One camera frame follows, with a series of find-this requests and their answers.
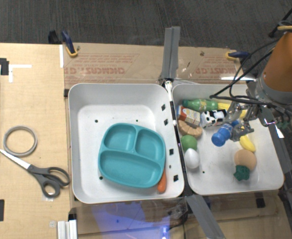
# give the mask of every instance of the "teal plate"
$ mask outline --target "teal plate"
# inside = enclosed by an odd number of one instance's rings
[[[165,143],[148,128],[117,123],[103,137],[98,168],[102,175],[116,183],[149,188],[156,185],[164,169]]]

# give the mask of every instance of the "blue and yellow clamp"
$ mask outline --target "blue and yellow clamp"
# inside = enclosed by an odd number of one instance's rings
[[[246,58],[250,54],[245,51],[226,52],[225,56],[228,60],[235,61],[237,58]]]
[[[77,50],[74,49],[73,42],[68,35],[68,33],[63,30],[62,31],[62,40],[63,42],[66,43],[66,51],[71,57],[76,57],[77,56]]]

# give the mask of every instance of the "gray carpet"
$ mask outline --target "gray carpet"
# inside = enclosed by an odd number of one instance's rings
[[[291,7],[292,0],[0,0],[0,42],[45,44],[51,30],[66,30],[73,42],[163,45],[165,28],[180,26],[180,46],[251,52],[272,40]]]

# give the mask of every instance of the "white tray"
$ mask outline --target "white tray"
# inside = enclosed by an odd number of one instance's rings
[[[68,97],[72,185],[79,201],[94,204],[173,198],[182,193],[184,180],[178,145],[168,94],[163,87],[156,84],[77,84],[70,89]],[[98,153],[101,141],[106,130],[119,122],[147,127],[163,137],[167,176],[163,194],[157,192],[156,186],[140,189],[100,179]]]
[[[173,88],[172,96],[177,108],[183,99],[209,99],[209,96],[224,88],[226,85],[180,84]],[[234,85],[234,95],[245,95],[245,85]],[[229,91],[221,95],[229,96]],[[283,185],[284,176],[276,154],[273,141],[267,127],[260,121],[250,122],[254,132],[248,134],[256,147],[257,166],[250,173],[249,180],[238,181],[234,176],[234,154],[242,146],[239,142],[227,141],[224,146],[216,147],[211,142],[211,136],[218,127],[203,130],[198,139],[200,165],[196,170],[187,169],[187,177],[191,189],[200,195],[229,194],[239,192],[276,190]]]

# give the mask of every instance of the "metal ring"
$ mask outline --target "metal ring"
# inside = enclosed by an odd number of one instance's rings
[[[17,153],[17,152],[14,152],[12,150],[10,150],[8,148],[8,146],[6,145],[6,141],[7,141],[7,138],[8,136],[14,132],[14,131],[17,131],[17,130],[25,130],[25,131],[28,131],[32,136],[33,136],[33,139],[34,139],[34,144],[33,146],[31,147],[31,149],[29,149],[28,151],[26,152],[23,152],[23,153]],[[27,127],[27,126],[24,126],[24,125],[17,125],[17,126],[14,126],[14,127],[11,127],[5,134],[4,134],[4,137],[3,137],[3,148],[5,149],[6,152],[12,154],[13,156],[16,156],[16,157],[25,157],[25,156],[28,156],[30,155],[32,152],[34,152],[35,148],[37,146],[37,137],[36,137],[36,134],[34,132],[33,129]]]

